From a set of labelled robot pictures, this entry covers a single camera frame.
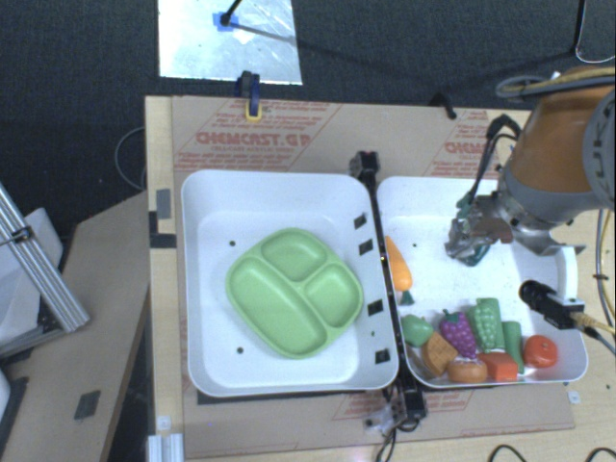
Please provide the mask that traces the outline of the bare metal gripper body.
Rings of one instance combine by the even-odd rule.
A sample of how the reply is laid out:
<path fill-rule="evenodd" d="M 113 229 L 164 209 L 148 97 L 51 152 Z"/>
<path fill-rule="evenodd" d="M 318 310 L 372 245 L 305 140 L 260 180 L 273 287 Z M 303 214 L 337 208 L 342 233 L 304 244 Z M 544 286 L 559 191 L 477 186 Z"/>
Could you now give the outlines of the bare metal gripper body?
<path fill-rule="evenodd" d="M 538 218 L 508 194 L 491 192 L 465 196 L 460 201 L 460 219 L 464 219 L 468 237 L 473 231 L 489 233 L 489 248 L 496 243 L 518 243 L 536 255 L 553 255 L 564 244 L 552 237 L 555 223 Z"/>

